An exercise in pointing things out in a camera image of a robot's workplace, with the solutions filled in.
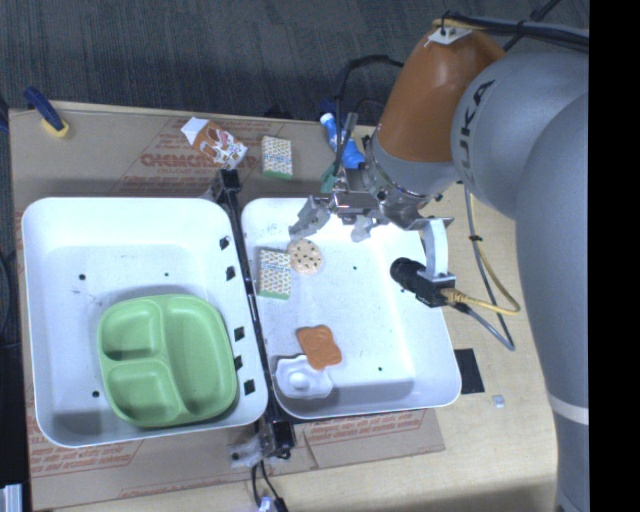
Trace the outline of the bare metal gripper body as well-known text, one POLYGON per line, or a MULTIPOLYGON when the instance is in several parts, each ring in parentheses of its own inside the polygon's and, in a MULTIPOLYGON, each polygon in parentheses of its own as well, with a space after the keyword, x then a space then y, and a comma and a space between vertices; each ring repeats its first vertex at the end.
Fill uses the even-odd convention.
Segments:
POLYGON ((405 160, 364 160, 355 168, 332 167, 331 206, 342 217, 361 216, 406 231, 424 228, 420 214, 436 196, 436 165, 405 160))

